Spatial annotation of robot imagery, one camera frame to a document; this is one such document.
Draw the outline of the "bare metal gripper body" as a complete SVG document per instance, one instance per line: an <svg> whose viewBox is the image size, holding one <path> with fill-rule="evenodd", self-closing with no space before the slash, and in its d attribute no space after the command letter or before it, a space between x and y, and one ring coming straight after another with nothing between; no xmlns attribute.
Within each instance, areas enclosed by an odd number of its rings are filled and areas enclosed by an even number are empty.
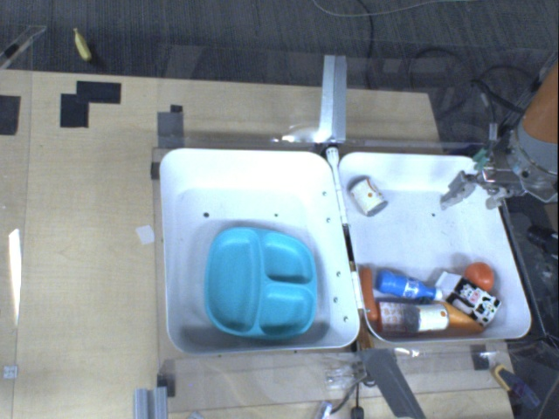
<svg viewBox="0 0 559 419"><path fill-rule="evenodd" d="M494 159L484 165L477 164L476 171L478 183L486 191L504 187L510 196L531 195L543 203L558 202L557 174L530 161L510 164L505 158Z"/></svg>

